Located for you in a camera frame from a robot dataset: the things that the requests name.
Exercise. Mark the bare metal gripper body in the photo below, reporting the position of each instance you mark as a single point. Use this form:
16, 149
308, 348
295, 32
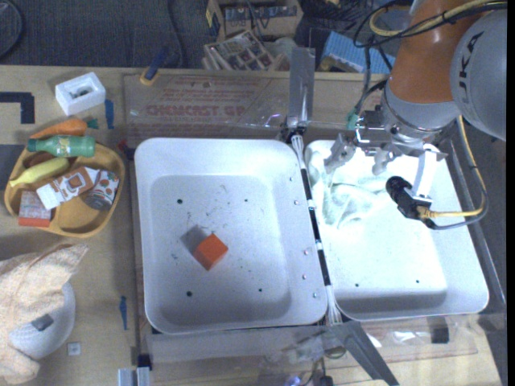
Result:
378, 133

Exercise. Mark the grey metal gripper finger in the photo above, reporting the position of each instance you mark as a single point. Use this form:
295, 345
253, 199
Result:
339, 155
383, 162

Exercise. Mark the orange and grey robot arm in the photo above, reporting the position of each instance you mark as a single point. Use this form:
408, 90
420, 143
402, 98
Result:
426, 54

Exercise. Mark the pale green cloth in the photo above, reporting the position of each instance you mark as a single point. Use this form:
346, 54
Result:
342, 199

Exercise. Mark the white plastic tray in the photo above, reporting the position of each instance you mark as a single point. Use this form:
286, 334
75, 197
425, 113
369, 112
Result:
241, 288
394, 264

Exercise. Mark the brown cardboard board red print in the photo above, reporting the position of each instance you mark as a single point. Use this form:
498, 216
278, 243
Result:
193, 107

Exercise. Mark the orange cube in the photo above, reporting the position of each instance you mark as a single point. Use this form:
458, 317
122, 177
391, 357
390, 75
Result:
211, 251

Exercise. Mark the white can with orange print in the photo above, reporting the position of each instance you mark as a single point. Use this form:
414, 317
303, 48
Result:
104, 189

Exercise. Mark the yellow divided plate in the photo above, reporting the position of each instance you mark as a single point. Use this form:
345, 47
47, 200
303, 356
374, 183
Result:
80, 219

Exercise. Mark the green bottle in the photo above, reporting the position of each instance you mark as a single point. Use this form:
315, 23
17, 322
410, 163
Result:
68, 146

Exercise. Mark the orange carrot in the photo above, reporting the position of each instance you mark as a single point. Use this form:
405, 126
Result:
66, 127

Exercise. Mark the white and orange carton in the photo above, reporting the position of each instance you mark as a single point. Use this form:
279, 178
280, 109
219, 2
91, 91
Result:
66, 187

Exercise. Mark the white foam box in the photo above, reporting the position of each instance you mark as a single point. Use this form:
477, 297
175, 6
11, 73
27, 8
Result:
64, 97

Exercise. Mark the yellow banana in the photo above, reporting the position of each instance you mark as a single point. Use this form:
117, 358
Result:
44, 169

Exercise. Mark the orange and white packet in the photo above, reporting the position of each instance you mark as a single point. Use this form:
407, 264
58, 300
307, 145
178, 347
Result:
34, 211

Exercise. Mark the small white square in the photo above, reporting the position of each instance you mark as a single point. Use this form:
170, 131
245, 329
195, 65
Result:
74, 348

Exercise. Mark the white bowl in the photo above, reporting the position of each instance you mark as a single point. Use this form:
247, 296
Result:
60, 332

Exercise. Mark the cream cloth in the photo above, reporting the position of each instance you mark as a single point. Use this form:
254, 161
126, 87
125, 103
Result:
28, 280

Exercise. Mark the black cylinder on white bracket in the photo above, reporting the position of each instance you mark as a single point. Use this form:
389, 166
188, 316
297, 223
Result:
404, 197

